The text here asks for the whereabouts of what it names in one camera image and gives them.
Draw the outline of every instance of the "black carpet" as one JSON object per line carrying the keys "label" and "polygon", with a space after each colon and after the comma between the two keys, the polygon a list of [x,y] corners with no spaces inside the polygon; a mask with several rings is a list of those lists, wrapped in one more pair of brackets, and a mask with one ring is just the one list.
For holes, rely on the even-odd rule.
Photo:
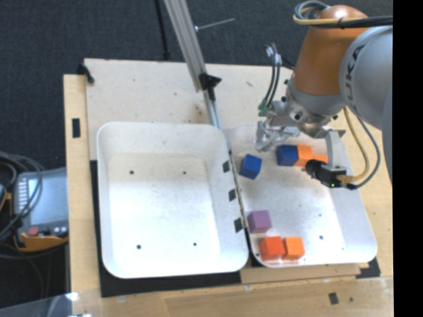
{"label": "black carpet", "polygon": [[[292,21],[307,0],[187,0],[206,63],[269,65],[274,42],[295,63],[307,28]],[[319,0],[368,16],[392,15],[393,0]],[[162,2],[171,54],[182,61]],[[0,151],[65,166],[63,74],[84,58],[162,60],[154,0],[0,0]],[[48,295],[66,292],[63,250],[37,260]],[[40,282],[26,261],[0,258],[0,308],[39,298]]]}

